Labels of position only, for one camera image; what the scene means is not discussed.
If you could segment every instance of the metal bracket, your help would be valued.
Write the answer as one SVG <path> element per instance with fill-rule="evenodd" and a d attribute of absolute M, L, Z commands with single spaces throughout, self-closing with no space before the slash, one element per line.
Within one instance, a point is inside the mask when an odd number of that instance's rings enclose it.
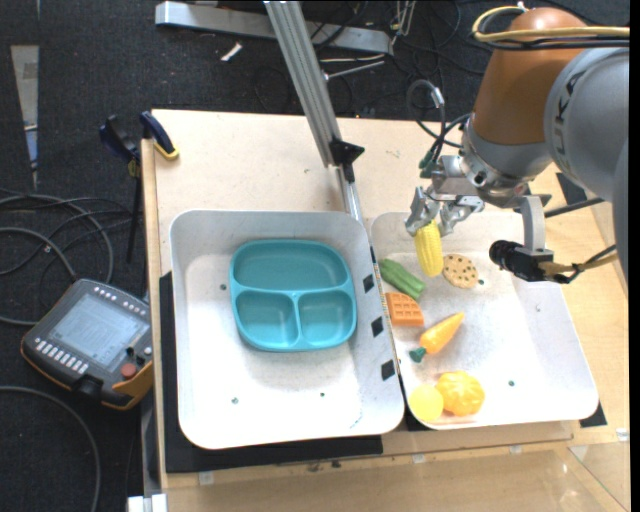
<path fill-rule="evenodd" d="M 407 232 L 411 236 L 415 236 L 421 227 L 429 224 L 438 215 L 439 210 L 440 203 L 437 201 L 427 203 L 427 196 L 424 190 L 421 187 L 416 187 L 411 201 L 411 213 L 404 221 Z"/>
<path fill-rule="evenodd" d="M 315 33 L 311 41 L 313 44 L 322 43 L 331 34 L 341 29 L 339 25 L 325 24 L 322 30 L 318 30 L 313 22 L 303 23 L 308 35 Z M 267 39 L 275 39 L 276 37 L 269 18 L 263 14 L 219 9 L 211 5 L 196 5 L 185 2 L 161 2 L 158 4 L 156 6 L 156 25 Z M 328 46 L 393 55 L 391 39 L 387 34 L 379 30 L 359 27 L 345 27 L 340 36 Z"/>
<path fill-rule="evenodd" d="M 342 166 L 344 179 L 348 183 L 353 183 L 356 180 L 356 177 L 353 173 L 352 164 L 362 153 L 364 153 L 364 148 L 349 142 L 333 139 L 329 143 L 329 150 L 331 151 L 331 156 L 333 157 L 335 164 Z"/>
<path fill-rule="evenodd" d="M 166 494 L 154 494 L 150 498 L 131 496 L 127 499 L 127 512 L 169 512 Z"/>

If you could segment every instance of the wire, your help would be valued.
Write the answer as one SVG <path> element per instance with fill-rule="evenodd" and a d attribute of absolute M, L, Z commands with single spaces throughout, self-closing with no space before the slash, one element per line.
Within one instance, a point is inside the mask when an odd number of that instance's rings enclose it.
<path fill-rule="evenodd" d="M 335 59 L 319 59 L 318 62 L 322 62 L 323 64 L 330 63 L 330 62 L 366 62 L 370 60 L 383 59 L 384 56 L 385 56 L 384 53 L 378 53 L 376 55 L 371 55 L 370 57 L 345 57 L 345 58 L 336 57 Z"/>
<path fill-rule="evenodd" d="M 565 284 L 571 283 L 579 274 L 584 272 L 585 270 L 601 267 L 603 265 L 607 265 L 609 263 L 613 263 L 618 259 L 618 253 L 613 251 L 616 250 L 615 245 L 611 245 L 599 252 L 598 254 L 592 256 L 584 263 L 573 263 L 571 265 L 563 265 L 560 263 L 554 263 L 553 261 L 544 261 L 539 263 L 539 267 L 544 271 L 545 275 L 549 277 L 553 277 L 555 281 L 559 281 Z M 571 272 L 574 273 L 570 277 L 561 276 L 563 272 Z"/>
<path fill-rule="evenodd" d="M 398 28 L 396 30 L 396 37 L 408 36 L 411 30 L 411 21 L 413 20 L 413 11 L 415 10 L 416 2 L 405 1 L 404 9 L 400 11 L 400 1 L 396 2 Z"/>
<path fill-rule="evenodd" d="M 448 55 L 438 51 L 438 50 L 434 50 L 433 48 L 428 48 L 426 46 L 419 46 L 415 43 L 410 43 L 409 41 L 407 41 L 406 39 L 400 39 L 400 42 L 402 42 L 403 44 L 405 44 L 406 46 L 408 46 L 409 48 L 413 48 L 415 50 L 421 50 L 424 52 L 429 52 L 429 53 L 433 53 L 434 55 L 437 55 L 440 58 L 443 58 L 444 60 L 450 62 L 451 64 L 453 64 L 454 66 L 456 66 L 458 69 L 461 69 L 462 71 L 465 71 L 469 74 L 472 75 L 484 75 L 484 70 L 476 70 L 476 69 L 471 69 L 468 68 L 466 66 L 463 66 L 462 64 L 460 64 L 455 57 L 449 57 Z"/>
<path fill-rule="evenodd" d="M 282 105 L 280 106 L 280 108 L 275 109 L 275 111 L 272 108 L 269 108 L 269 106 L 267 106 L 267 104 L 265 103 L 265 101 L 262 99 L 262 96 L 260 94 L 260 84 L 261 84 L 261 80 L 262 78 L 268 73 L 268 72 L 273 72 L 276 75 L 278 75 L 284 82 L 285 87 L 286 87 L 286 97 L 284 102 L 282 103 Z M 271 78 L 269 78 L 269 90 L 273 91 L 277 89 L 277 87 L 274 87 L 273 85 L 273 81 Z M 291 103 L 291 100 L 293 98 L 293 94 L 291 92 L 291 83 L 289 82 L 289 77 L 286 73 L 284 73 L 283 71 L 280 71 L 277 68 L 274 68 L 272 66 L 262 66 L 259 67 L 258 69 L 255 70 L 254 74 L 253 74 L 253 92 L 256 95 L 256 98 L 258 99 L 258 103 L 260 103 L 260 106 L 264 109 L 265 112 L 267 113 L 284 113 L 286 112 L 289 104 Z"/>
<path fill-rule="evenodd" d="M 9 275 L 23 268 L 26 264 L 32 261 L 33 258 L 37 256 L 37 254 L 40 253 L 40 251 L 42 250 L 42 247 L 44 246 L 45 248 L 47 248 L 48 251 L 53 251 L 57 256 L 57 258 L 52 259 L 45 266 L 40 276 L 38 289 L 40 290 L 42 289 L 42 286 L 43 286 L 42 282 L 44 280 L 45 275 L 47 274 L 51 265 L 53 265 L 53 263 L 55 263 L 58 259 L 62 262 L 63 266 L 65 267 L 65 270 L 71 276 L 72 280 L 75 281 L 78 278 L 78 274 L 72 267 L 71 263 L 69 262 L 69 259 L 65 256 L 65 252 L 71 247 L 73 247 L 74 245 L 76 245 L 77 243 L 79 243 L 80 241 L 83 241 L 88 237 L 95 237 L 96 241 L 99 242 L 100 240 L 102 240 L 104 242 L 104 245 L 106 246 L 108 262 L 107 262 L 106 278 L 104 279 L 104 281 L 106 283 L 111 282 L 113 278 L 114 267 L 115 267 L 115 256 L 113 251 L 113 245 L 111 243 L 109 236 L 107 235 L 107 230 L 113 229 L 115 227 L 130 225 L 131 222 L 134 221 L 134 219 L 131 217 L 132 213 L 126 207 L 124 207 L 122 204 L 118 203 L 117 201 L 112 201 L 110 199 L 104 199 L 104 198 L 98 198 L 98 197 L 78 197 L 73 199 L 61 199 L 58 197 L 41 195 L 41 194 L 21 194 L 13 190 L 6 189 L 4 187 L 0 187 L 0 191 L 6 194 L 11 194 L 8 197 L 0 199 L 0 212 L 1 211 L 21 212 L 25 210 L 37 211 L 37 210 L 48 209 L 48 208 L 63 208 L 65 210 L 70 210 L 73 213 L 77 213 L 76 215 L 73 215 L 72 217 L 64 220 L 61 224 L 59 224 L 49 234 L 49 236 L 45 236 L 45 235 L 42 235 L 41 233 L 38 233 L 37 231 L 33 231 L 31 229 L 22 228 L 22 227 L 0 228 L 0 234 L 5 234 L 5 233 L 18 234 L 22 236 L 36 238 L 40 242 L 40 244 L 36 247 L 34 252 L 31 253 L 26 258 L 24 258 L 22 261 L 19 261 L 17 264 L 14 264 L 10 268 L 5 268 L 0 270 L 0 276 Z M 78 202 L 87 202 L 87 201 L 100 201 L 108 204 L 114 204 L 118 206 L 119 210 L 88 211 L 82 208 L 81 206 L 79 206 L 78 204 L 76 204 Z M 104 226 L 100 222 L 98 222 L 98 220 L 96 219 L 96 216 L 105 215 L 105 214 L 114 214 L 114 215 L 126 214 L 129 218 L 126 221 L 118 222 L 110 226 Z M 95 229 L 90 230 L 86 233 L 80 234 L 63 248 L 60 248 L 59 245 L 52 240 L 53 236 L 58 234 L 65 226 L 69 225 L 70 223 L 72 222 L 85 223 L 85 221 L 86 221 L 87 228 L 93 227 Z M 0 323 L 7 323 L 7 324 L 17 325 L 17 326 L 33 326 L 37 323 L 37 321 L 15 319 L 15 318 L 10 318 L 10 317 L 0 315 Z"/>
<path fill-rule="evenodd" d="M 473 23 L 471 35 L 482 43 L 500 44 L 501 49 L 585 48 L 628 45 L 630 29 L 627 27 L 580 26 L 549 27 L 543 29 L 506 30 L 486 32 L 488 24 L 496 17 L 527 12 L 521 6 L 503 6 L 489 9 Z M 537 38 L 533 41 L 522 38 Z"/>
<path fill-rule="evenodd" d="M 364 14 L 364 11 L 366 10 L 366 8 L 368 7 L 369 2 L 362 2 L 361 4 L 359 3 L 355 9 L 353 9 L 353 16 L 351 17 L 351 19 L 349 19 L 346 23 L 344 23 L 343 25 L 341 25 L 340 27 L 338 27 L 333 34 L 331 34 L 330 36 L 328 36 L 324 41 L 318 43 L 318 45 L 316 46 L 316 53 L 320 53 L 322 50 L 324 50 L 327 46 L 329 46 L 331 43 L 333 43 L 336 39 L 338 39 L 338 37 L 340 37 L 340 35 L 346 30 L 347 26 L 352 25 L 354 23 L 356 23 Z M 318 29 L 316 30 L 316 33 L 321 30 L 321 28 L 324 26 L 324 24 Z"/>
<path fill-rule="evenodd" d="M 38 397 L 44 398 L 45 400 L 49 400 L 50 402 L 54 403 L 55 405 L 57 405 L 61 409 L 64 409 L 71 416 L 73 416 L 73 418 L 80 424 L 80 426 L 84 430 L 85 434 L 87 435 L 87 438 L 89 439 L 89 443 L 91 444 L 91 450 L 93 452 L 93 458 L 94 458 L 94 461 L 95 461 L 96 482 L 95 482 L 95 487 L 94 487 L 94 491 L 93 491 L 93 499 L 91 501 L 91 509 L 90 509 L 90 511 L 91 512 L 96 512 L 98 510 L 98 500 L 100 499 L 100 486 L 102 485 L 102 483 L 101 483 L 102 482 L 102 469 L 101 469 L 101 462 L 100 462 L 100 452 L 98 451 L 98 445 L 96 444 L 96 440 L 93 437 L 93 435 L 91 434 L 91 430 L 89 430 L 89 427 L 84 422 L 84 420 L 78 415 L 78 413 L 76 413 L 73 409 L 71 409 L 71 407 L 69 407 L 67 404 L 65 404 L 61 400 L 58 400 L 57 398 L 55 398 L 55 397 L 53 397 L 51 395 L 48 395 L 47 393 L 43 393 L 41 391 L 37 391 L 35 389 L 30 389 L 30 388 L 26 388 L 26 387 L 22 387 L 22 386 L 0 386 L 0 392 L 2 392 L 2 393 L 22 393 L 22 394 L 34 395 L 34 396 L 38 396 Z"/>
<path fill-rule="evenodd" d="M 106 235 L 104 230 L 102 230 L 102 226 L 100 225 L 100 223 L 90 215 L 90 212 L 88 212 L 84 208 L 76 205 L 73 202 L 69 202 L 70 200 L 64 200 L 64 199 L 60 199 L 58 197 L 53 197 L 53 196 L 48 196 L 48 195 L 41 195 L 41 194 L 16 194 L 14 196 L 10 196 L 10 197 L 7 197 L 7 198 L 4 198 L 4 199 L 0 200 L 0 206 L 3 206 L 5 204 L 9 204 L 11 202 L 23 200 L 23 199 L 32 199 L 32 200 L 35 200 L 35 201 L 43 201 L 43 202 L 55 203 L 55 205 L 67 206 L 68 208 L 73 209 L 73 210 L 75 210 L 77 212 L 89 214 L 87 216 L 87 220 L 89 222 L 91 222 L 98 229 L 97 233 L 99 233 L 101 235 L 101 237 L 104 240 L 104 243 L 105 243 L 105 245 L 107 247 L 108 259 L 109 259 L 109 268 L 108 268 L 108 273 L 107 273 L 107 277 L 106 277 L 105 282 L 106 283 L 110 283 L 111 282 L 111 279 L 113 278 L 113 270 L 114 270 L 114 266 L 115 266 L 115 256 L 114 256 L 114 253 L 113 253 L 113 245 L 111 244 L 111 240 Z"/>
<path fill-rule="evenodd" d="M 551 217 L 555 217 L 556 215 L 561 215 L 563 213 L 572 212 L 574 210 L 579 210 L 580 208 L 585 208 L 587 206 L 593 206 L 594 204 L 603 203 L 604 199 L 601 197 L 594 197 L 593 199 L 586 199 L 585 201 L 580 201 L 579 203 L 569 204 L 567 206 L 561 206 L 559 208 L 555 208 L 553 210 L 549 210 L 545 212 L 544 217 L 546 219 L 550 219 Z"/>
<path fill-rule="evenodd" d="M 439 9 L 435 9 L 430 4 L 427 4 L 427 5 L 429 5 L 429 8 L 431 12 L 433 12 L 434 16 L 437 16 L 438 18 L 440 18 L 445 23 L 445 25 L 451 28 L 451 33 L 447 37 L 445 37 L 443 41 L 440 41 L 439 43 L 435 44 L 436 48 L 440 46 L 446 46 L 456 35 L 458 35 L 458 30 L 460 28 L 460 24 L 462 23 L 462 13 L 460 12 L 460 7 L 458 6 L 457 2 L 450 2 L 448 4 L 448 5 L 453 5 L 456 9 L 456 22 L 455 24 L 452 25 L 451 23 L 449 23 L 449 21 L 447 21 L 443 16 L 440 15 Z"/>
<path fill-rule="evenodd" d="M 424 123 L 422 123 L 420 118 L 417 117 L 413 112 L 413 94 L 418 87 L 427 87 L 428 89 L 430 89 L 431 97 L 433 99 L 434 105 L 440 111 L 440 136 L 444 133 L 444 130 L 446 128 L 444 100 L 442 99 L 440 90 L 435 85 L 433 85 L 429 80 L 424 80 L 424 79 L 416 80 L 409 86 L 409 89 L 407 90 L 406 103 L 407 103 L 407 111 L 409 115 L 415 119 L 415 121 L 418 123 L 418 125 L 420 125 L 420 127 L 423 130 L 425 130 L 429 135 L 435 137 L 436 140 L 439 141 L 439 145 L 436 149 L 441 148 L 443 139 L 441 139 L 439 135 L 436 135 Z"/>

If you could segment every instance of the yellow ball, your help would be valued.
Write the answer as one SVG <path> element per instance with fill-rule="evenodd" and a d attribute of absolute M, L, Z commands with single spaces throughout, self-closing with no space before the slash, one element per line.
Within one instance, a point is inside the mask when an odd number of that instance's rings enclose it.
<path fill-rule="evenodd" d="M 437 419 L 444 409 L 442 394 L 434 386 L 421 384 L 409 395 L 409 408 L 420 421 Z"/>

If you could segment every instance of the green vegetable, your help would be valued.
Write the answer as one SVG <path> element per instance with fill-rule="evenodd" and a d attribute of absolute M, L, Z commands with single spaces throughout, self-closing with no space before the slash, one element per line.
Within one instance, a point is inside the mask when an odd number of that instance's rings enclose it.
<path fill-rule="evenodd" d="M 409 352 L 409 356 L 411 357 L 411 360 L 413 362 L 419 363 L 422 361 L 422 358 L 425 356 L 426 353 L 427 353 L 427 349 L 424 347 L 420 347 Z"/>
<path fill-rule="evenodd" d="M 413 300 L 418 300 L 422 290 L 427 286 L 423 281 L 400 265 L 400 263 L 390 260 L 389 258 L 378 262 L 378 268 L 380 269 L 380 277 L 382 277 L 382 279 L 390 285 L 395 286 L 398 291 L 406 293 Z"/>

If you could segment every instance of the blue plate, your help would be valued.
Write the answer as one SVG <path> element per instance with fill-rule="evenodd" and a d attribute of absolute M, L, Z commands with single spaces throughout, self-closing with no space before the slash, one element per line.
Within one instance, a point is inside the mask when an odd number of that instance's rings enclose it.
<path fill-rule="evenodd" d="M 351 273 L 333 247 L 268 239 L 242 245 L 229 269 L 238 332 L 250 345 L 293 352 L 335 347 L 356 327 Z"/>

